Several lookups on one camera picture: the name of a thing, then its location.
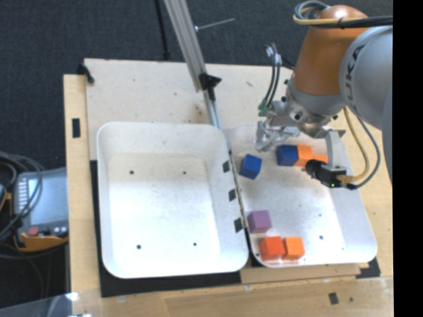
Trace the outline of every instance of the white tray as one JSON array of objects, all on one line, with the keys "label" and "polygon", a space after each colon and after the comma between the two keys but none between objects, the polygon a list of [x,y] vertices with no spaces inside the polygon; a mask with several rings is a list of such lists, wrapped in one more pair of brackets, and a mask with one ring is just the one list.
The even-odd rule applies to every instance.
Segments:
[{"label": "white tray", "polygon": [[[276,153],[258,153],[254,149],[255,125],[240,125],[225,131],[237,170],[246,154],[262,159],[255,180],[238,175],[241,201],[246,217],[251,211],[268,210],[272,228],[265,233],[249,234],[256,259],[267,267],[321,264],[366,263],[377,251],[365,207],[358,190],[330,189],[298,166],[278,166]],[[310,145],[313,153],[327,153],[324,139],[301,134],[283,144]],[[346,152],[343,164],[352,174]],[[264,261],[258,243],[265,236],[300,236],[305,255],[295,262]]]},{"label": "white tray", "polygon": [[110,122],[97,135],[102,258],[120,278],[224,273],[249,251],[224,134]]}]

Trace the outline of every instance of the orange cube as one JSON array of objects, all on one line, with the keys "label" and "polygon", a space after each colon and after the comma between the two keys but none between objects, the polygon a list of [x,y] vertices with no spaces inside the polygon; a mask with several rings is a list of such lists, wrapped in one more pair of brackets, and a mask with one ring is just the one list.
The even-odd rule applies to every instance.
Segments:
[{"label": "orange cube", "polygon": [[317,155],[317,154],[314,154],[313,155],[313,158],[315,160],[319,160],[319,161],[323,161],[324,163],[328,163],[328,156],[327,155]]},{"label": "orange cube", "polygon": [[264,237],[259,243],[260,254],[264,261],[282,259],[285,254],[284,242],[281,236]]},{"label": "orange cube", "polygon": [[296,261],[305,255],[303,239],[301,237],[285,237],[284,246],[286,254],[283,257],[287,261]]},{"label": "orange cube", "polygon": [[294,166],[305,166],[308,160],[312,160],[313,148],[309,145],[297,145],[298,150],[298,160],[295,162]]}]

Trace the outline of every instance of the black floor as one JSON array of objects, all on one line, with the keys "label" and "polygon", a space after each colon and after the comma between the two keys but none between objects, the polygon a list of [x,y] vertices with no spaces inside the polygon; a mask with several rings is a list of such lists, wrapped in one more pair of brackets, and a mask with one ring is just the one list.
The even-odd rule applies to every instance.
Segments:
[{"label": "black floor", "polygon": [[[307,29],[292,14],[304,1],[187,3],[198,26],[235,18],[200,31],[207,63],[269,65],[263,52],[268,42],[295,63]],[[393,0],[319,1],[368,16],[393,14]],[[182,61],[161,3],[171,60]],[[62,77],[76,73],[86,57],[163,59],[154,0],[0,0],[0,151],[30,157],[47,169],[65,166]],[[39,299],[42,287],[48,296],[66,292],[64,264],[63,250],[34,260],[36,268],[27,260],[0,258],[0,308]]]}]

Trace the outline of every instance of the black pole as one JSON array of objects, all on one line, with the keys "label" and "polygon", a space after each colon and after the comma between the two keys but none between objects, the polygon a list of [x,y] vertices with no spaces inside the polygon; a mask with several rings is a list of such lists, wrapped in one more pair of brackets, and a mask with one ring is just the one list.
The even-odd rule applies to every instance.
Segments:
[{"label": "black pole", "polygon": [[163,17],[161,15],[160,2],[159,2],[159,0],[154,0],[154,3],[155,3],[155,6],[156,6],[157,18],[159,19],[161,41],[163,43],[163,49],[164,49],[163,59],[168,60],[170,58],[171,54],[169,53],[169,49],[167,47],[165,25],[163,24]]}]

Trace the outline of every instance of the wooden table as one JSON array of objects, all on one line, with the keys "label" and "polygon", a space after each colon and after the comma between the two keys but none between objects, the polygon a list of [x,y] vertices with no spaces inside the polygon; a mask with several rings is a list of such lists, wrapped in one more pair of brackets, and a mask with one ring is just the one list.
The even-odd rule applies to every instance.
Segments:
[{"label": "wooden table", "polygon": [[[94,78],[98,69],[97,63],[102,62],[86,60]],[[145,77],[145,86],[149,88],[151,86],[148,85],[148,77],[154,75],[156,70],[166,67],[170,73],[167,77],[157,79],[157,90],[171,88],[172,93],[183,94],[186,89],[190,92],[193,89],[184,63],[111,61],[109,64],[117,67],[129,65],[128,67],[136,69],[137,65],[141,65],[140,70],[131,72],[131,69],[128,69],[127,75],[121,74],[122,83],[128,79],[132,80],[131,74],[138,74],[140,79]],[[238,121],[240,113],[245,113],[243,118],[245,122],[256,122],[256,112],[248,114],[249,111],[245,108],[251,102],[254,102],[256,107],[256,99],[252,97],[256,98],[258,92],[267,89],[269,68],[208,65],[208,73],[222,78],[222,83],[216,88],[216,92],[217,107],[223,125],[233,125]],[[291,71],[283,69],[281,81],[290,74]],[[316,265],[287,269],[257,268],[247,264],[241,270],[240,285],[102,298],[89,168],[86,78],[84,75],[64,75],[63,86],[69,186],[71,290],[79,293],[79,299],[73,305],[74,314],[172,317],[391,316],[393,314],[393,200],[392,185],[384,160],[372,181],[360,188],[377,240],[377,264],[381,272],[379,277],[356,279],[356,275],[365,271],[369,264]],[[256,91],[241,94],[240,86],[247,91]],[[200,107],[204,106],[201,105],[201,97],[198,102]],[[158,114],[158,116],[166,121],[169,114]],[[79,135],[73,130],[76,119],[81,130]],[[197,120],[200,123],[207,121],[206,114]],[[340,114],[331,126],[335,129],[348,128],[343,114]],[[370,131],[383,150],[380,131],[372,127]],[[347,132],[343,142],[353,171],[361,172],[364,162],[352,135]],[[374,150],[369,140],[364,139],[364,145],[368,151]]]}]

